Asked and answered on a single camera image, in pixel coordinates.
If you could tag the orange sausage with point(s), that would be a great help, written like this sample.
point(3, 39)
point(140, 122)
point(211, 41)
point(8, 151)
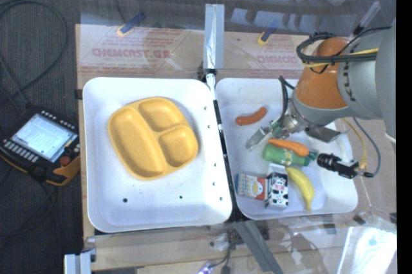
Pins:
point(251, 117)

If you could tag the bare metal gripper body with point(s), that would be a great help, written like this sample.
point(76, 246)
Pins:
point(289, 126)

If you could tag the orange juice carton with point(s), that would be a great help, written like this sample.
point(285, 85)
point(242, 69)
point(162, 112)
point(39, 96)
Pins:
point(251, 186)

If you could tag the black cylinder on white bracket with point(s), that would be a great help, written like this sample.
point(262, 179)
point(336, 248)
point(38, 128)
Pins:
point(334, 162)

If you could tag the yellow banana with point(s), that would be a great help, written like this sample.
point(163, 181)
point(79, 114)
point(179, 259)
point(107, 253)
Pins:
point(304, 184)

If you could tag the white plastic tray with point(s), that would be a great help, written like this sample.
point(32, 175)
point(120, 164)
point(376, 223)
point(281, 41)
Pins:
point(151, 202)
point(251, 96)

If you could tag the brown cardboard board red print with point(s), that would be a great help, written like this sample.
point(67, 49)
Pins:
point(135, 54)

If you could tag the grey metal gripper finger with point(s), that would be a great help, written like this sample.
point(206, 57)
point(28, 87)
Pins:
point(258, 137)

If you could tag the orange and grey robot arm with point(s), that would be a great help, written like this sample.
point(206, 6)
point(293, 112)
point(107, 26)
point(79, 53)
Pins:
point(360, 86)

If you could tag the yellow divided plate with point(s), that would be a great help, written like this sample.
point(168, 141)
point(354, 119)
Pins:
point(141, 137)

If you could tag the green bottle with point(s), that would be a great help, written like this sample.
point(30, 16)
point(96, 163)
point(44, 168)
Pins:
point(277, 155)

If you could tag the orange carrot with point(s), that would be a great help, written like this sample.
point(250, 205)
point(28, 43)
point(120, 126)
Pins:
point(289, 146)

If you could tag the white cow print carton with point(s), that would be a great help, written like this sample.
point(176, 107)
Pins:
point(277, 190)

